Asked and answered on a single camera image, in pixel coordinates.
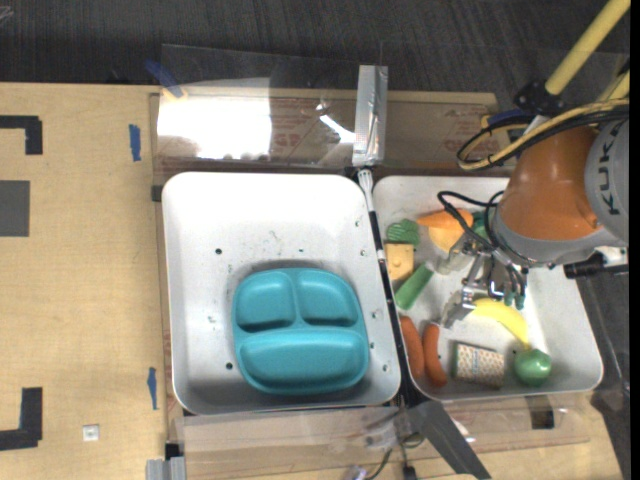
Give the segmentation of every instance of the teal plate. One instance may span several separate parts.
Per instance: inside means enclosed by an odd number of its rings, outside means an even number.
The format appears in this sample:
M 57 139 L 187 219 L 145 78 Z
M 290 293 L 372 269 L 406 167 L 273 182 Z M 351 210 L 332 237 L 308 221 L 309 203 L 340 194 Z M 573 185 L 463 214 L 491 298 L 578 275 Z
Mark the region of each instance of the teal plate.
M 320 269 L 252 274 L 233 299 L 238 367 L 272 395 L 331 393 L 356 385 L 369 366 L 369 342 L 353 288 Z

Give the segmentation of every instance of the toy banana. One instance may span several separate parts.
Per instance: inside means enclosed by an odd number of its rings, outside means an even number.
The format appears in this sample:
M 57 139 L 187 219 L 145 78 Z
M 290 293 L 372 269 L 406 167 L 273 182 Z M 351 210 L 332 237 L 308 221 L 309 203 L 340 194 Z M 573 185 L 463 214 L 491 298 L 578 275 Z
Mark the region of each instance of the toy banana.
M 527 321 L 519 311 L 501 301 L 488 298 L 476 300 L 474 304 L 476 308 L 471 312 L 472 315 L 493 318 L 520 340 L 525 348 L 531 347 Z

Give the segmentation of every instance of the plywood surface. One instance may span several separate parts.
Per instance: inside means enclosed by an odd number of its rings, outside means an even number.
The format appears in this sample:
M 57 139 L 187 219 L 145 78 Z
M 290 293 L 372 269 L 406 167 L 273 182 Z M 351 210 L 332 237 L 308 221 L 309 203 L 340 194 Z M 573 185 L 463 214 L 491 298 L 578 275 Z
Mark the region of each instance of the plywood surface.
M 0 130 L 0 179 L 31 182 L 30 236 L 0 237 L 0 429 L 17 427 L 23 387 L 42 387 L 44 408 L 39 446 L 0 452 L 2 479 L 142 479 L 164 453 L 153 91 L 0 84 L 0 114 L 44 128 L 41 156 L 25 155 L 23 132 Z M 87 424 L 98 441 L 83 442 Z

